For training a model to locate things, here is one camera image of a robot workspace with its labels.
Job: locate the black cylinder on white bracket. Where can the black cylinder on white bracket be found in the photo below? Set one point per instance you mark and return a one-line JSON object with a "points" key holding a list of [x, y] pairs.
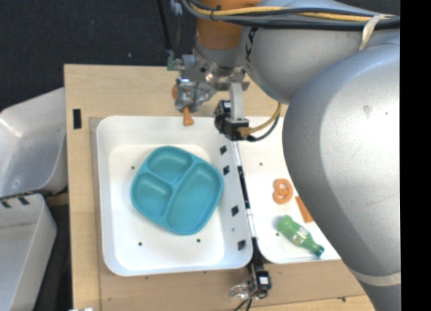
{"points": [[236, 114]]}

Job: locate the white plastic tray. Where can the white plastic tray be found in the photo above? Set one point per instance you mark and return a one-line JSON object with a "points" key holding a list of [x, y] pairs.
{"points": [[168, 256], [262, 181]]}

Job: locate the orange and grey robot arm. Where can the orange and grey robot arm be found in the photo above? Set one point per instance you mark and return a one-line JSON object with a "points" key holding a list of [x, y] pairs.
{"points": [[330, 141]]}

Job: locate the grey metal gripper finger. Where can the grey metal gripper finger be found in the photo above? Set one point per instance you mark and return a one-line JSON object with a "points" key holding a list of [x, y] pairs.
{"points": [[201, 96], [182, 98]]}

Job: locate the orange toy pretzel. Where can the orange toy pretzel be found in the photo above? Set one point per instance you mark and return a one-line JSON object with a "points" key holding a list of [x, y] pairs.
{"points": [[281, 191]]}

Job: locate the green plastic bottle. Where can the green plastic bottle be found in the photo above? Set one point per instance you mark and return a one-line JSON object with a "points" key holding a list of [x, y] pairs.
{"points": [[298, 234]]}

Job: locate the blue divided plate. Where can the blue divided plate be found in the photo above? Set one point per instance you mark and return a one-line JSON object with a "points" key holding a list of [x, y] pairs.
{"points": [[182, 195]]}

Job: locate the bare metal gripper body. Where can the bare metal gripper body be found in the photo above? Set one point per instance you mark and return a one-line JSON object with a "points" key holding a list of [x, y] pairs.
{"points": [[215, 76]]}

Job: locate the thin black and white rod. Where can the thin black and white rod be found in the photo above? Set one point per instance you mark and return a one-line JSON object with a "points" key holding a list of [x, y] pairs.
{"points": [[245, 188]]}

